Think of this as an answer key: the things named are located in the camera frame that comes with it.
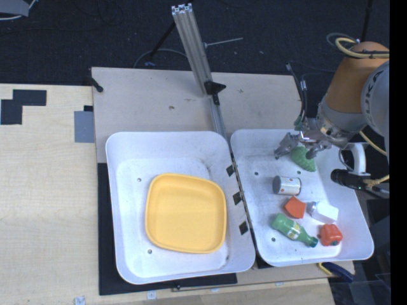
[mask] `white tray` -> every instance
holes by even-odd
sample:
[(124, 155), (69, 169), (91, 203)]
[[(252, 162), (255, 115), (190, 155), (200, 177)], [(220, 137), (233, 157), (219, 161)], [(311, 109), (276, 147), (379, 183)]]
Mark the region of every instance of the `white tray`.
[[(369, 258), (374, 244), (356, 193), (330, 178), (332, 170), (344, 168), (338, 159), (338, 148), (319, 152), (314, 158), (317, 171), (308, 172), (295, 164), (289, 155), (275, 159), (273, 151), (287, 132), (298, 133), (292, 130), (238, 130), (231, 136), (231, 148), (259, 255), (272, 266)], [(335, 222), (343, 235), (339, 245), (325, 247), (319, 242), (311, 248), (271, 227), (273, 216), (284, 213), (283, 206), (290, 198), (273, 193), (272, 182), (277, 175), (301, 179), (301, 192), (297, 196), (300, 201), (324, 201), (339, 209)], [(314, 237), (323, 225), (307, 212), (304, 218), (293, 220)]]
[[(230, 150), (214, 132), (118, 132), (106, 142), (107, 167), (113, 211), (116, 264), (124, 280), (134, 284), (236, 273), (249, 269), (255, 259), (250, 232), (240, 234), (247, 221)], [(162, 173), (181, 173), (209, 179), (223, 190), (227, 207), (226, 238), (210, 254), (187, 254), (152, 244), (144, 219), (151, 180)]]

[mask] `yellow oval tray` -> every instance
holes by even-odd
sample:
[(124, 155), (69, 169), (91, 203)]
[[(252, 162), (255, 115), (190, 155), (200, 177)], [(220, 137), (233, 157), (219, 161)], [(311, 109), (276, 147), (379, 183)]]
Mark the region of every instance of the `yellow oval tray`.
[(158, 247), (206, 254), (216, 251), (226, 234), (226, 200), (213, 181), (164, 173), (149, 185), (146, 232)]

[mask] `wooden table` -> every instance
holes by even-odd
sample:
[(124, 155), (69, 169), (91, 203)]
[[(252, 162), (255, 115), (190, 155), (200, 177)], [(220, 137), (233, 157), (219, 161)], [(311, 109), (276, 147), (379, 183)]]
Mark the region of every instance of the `wooden table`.
[[(158, 77), (163, 74), (169, 73), (157, 73)], [(140, 75), (137, 71), (131, 74)], [(181, 78), (189, 76), (191, 73), (183, 73)], [(290, 77), (261, 79), (269, 80), (276, 89), (287, 85), (290, 89), (285, 89), (291, 93), (295, 89)], [(109, 90), (101, 76), (97, 80)], [(254, 266), (237, 274), (236, 285), (100, 296), (97, 144), (75, 142), (74, 129), (74, 113), (94, 103), (93, 89), (0, 85), (3, 100), (12, 99), (13, 90), (46, 90), (46, 106), (23, 106), (21, 125), (0, 125), (1, 303), (74, 304), (76, 297), (84, 296), (83, 304), (141, 304), (153, 296), (152, 304), (269, 304), (271, 300), (279, 304), (335, 304), (326, 274), (313, 264)], [(298, 102), (298, 96), (292, 96), (290, 99)], [(230, 118), (230, 112), (225, 113), (224, 118)], [(95, 118), (98, 116), (102, 115), (95, 112)], [(340, 264), (353, 272), (351, 261)]]

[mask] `brown cylinder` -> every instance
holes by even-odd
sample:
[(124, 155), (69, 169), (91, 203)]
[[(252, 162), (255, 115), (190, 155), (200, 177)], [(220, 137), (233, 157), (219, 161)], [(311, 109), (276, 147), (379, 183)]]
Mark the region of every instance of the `brown cylinder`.
[[(355, 45), (351, 51), (388, 51), (389, 49), (375, 42), (362, 42)], [(338, 66), (325, 102), (339, 112), (362, 113), (361, 93), (369, 75), (388, 58), (352, 58), (345, 57)]]

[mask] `green bottle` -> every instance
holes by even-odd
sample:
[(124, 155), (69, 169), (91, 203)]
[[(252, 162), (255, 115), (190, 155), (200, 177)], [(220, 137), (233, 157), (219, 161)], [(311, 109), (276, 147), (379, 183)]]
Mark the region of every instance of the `green bottle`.
[(290, 218), (287, 218), (282, 213), (275, 216), (272, 222), (272, 227), (286, 235), (288, 238), (294, 241), (303, 241), (310, 247), (315, 247), (318, 244), (317, 238), (308, 235), (303, 226)]

